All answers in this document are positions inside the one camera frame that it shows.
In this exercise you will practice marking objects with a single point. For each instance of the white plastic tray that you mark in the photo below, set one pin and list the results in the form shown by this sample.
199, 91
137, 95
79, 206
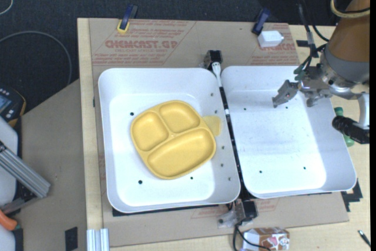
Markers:
123, 155
282, 150

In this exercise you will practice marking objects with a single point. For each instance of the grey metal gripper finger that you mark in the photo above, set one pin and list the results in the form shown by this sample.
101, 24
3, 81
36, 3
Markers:
313, 99
284, 94

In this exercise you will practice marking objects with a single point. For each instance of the brown and white carton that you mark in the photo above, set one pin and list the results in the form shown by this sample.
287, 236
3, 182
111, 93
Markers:
270, 239

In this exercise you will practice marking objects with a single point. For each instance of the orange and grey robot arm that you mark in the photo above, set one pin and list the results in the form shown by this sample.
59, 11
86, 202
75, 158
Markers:
349, 38

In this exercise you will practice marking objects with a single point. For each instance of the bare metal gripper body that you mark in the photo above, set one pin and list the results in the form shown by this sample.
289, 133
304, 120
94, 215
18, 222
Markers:
315, 82

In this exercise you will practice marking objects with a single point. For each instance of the brown cardboard board red print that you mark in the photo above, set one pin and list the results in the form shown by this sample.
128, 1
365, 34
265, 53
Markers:
176, 47

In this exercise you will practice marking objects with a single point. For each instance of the yellow divided plate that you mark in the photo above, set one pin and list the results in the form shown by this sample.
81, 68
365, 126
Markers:
176, 150

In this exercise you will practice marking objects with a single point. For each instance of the black pen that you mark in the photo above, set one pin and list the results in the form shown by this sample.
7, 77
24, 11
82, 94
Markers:
364, 238

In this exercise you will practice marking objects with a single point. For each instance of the black cylinder on white bracket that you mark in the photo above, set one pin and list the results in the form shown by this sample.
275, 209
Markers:
349, 126

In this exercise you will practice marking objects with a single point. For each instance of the thin black and white rod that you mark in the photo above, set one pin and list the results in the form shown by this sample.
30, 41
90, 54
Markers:
226, 108

